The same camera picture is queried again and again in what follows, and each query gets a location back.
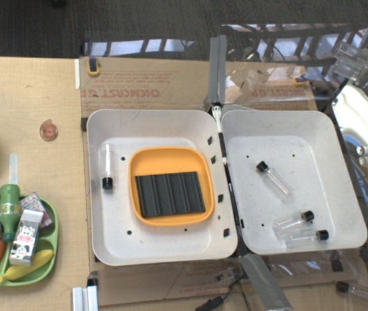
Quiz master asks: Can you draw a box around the white cow print carton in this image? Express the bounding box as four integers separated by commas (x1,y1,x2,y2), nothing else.
8,209,45,268

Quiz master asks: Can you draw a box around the yellow banana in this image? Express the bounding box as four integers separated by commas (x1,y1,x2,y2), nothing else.
0,248,55,283

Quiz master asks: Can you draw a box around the green bottle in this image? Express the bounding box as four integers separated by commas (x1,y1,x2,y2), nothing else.
0,183,21,244

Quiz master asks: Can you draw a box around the clear plastic bottle black cap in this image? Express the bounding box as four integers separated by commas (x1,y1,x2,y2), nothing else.
255,160,293,203
284,229,330,249
100,143,117,190
271,210,316,240
336,281,368,305

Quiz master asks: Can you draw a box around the pink doughnut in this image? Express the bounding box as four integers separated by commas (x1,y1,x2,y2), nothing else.
39,119,59,141

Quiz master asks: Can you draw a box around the black ribbed rack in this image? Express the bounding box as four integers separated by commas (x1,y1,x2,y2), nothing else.
134,171,207,220

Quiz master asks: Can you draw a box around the white plastic tray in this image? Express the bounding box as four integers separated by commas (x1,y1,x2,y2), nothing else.
86,108,239,268
220,109,368,257

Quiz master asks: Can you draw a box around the thin black and white rod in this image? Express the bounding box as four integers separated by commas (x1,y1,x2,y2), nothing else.
212,105,247,256

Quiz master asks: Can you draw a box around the orange plate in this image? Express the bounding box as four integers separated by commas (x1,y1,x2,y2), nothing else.
128,146,215,227

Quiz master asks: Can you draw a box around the brown cardboard board red print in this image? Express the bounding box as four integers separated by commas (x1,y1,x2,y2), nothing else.
79,56,368,307

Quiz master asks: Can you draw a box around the pink patterned packet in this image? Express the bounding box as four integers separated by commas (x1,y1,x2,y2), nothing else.
19,192,54,230

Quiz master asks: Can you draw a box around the green divided plate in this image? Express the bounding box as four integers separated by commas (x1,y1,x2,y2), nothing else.
0,193,59,287

